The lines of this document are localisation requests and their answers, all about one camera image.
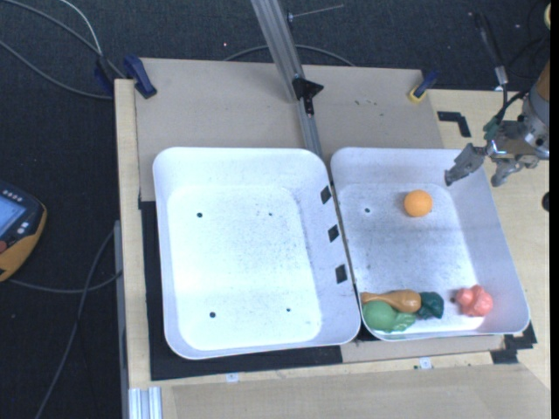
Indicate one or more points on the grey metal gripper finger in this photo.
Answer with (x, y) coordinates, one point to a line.
(502, 173)
(464, 163)

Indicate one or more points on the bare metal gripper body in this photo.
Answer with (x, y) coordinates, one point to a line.
(511, 141)

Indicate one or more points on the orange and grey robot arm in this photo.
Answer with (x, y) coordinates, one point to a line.
(543, 86)

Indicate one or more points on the orange ball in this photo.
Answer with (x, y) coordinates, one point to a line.
(418, 203)

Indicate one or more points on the white plastic tray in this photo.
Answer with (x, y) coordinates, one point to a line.
(406, 256)
(244, 269)

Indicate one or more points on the pink toy figure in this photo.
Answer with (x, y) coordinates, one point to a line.
(475, 300)

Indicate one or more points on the dark green toy broccoli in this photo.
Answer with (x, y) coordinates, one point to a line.
(432, 305)

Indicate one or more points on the orange-brown toy drumstick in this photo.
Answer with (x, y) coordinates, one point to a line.
(399, 300)

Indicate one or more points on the light green toy pear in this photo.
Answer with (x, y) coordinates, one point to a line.
(381, 317)

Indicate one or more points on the brown cardboard board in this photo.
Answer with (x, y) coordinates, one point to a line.
(227, 111)

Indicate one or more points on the black cylinder on white bracket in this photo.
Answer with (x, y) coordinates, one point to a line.
(546, 201)

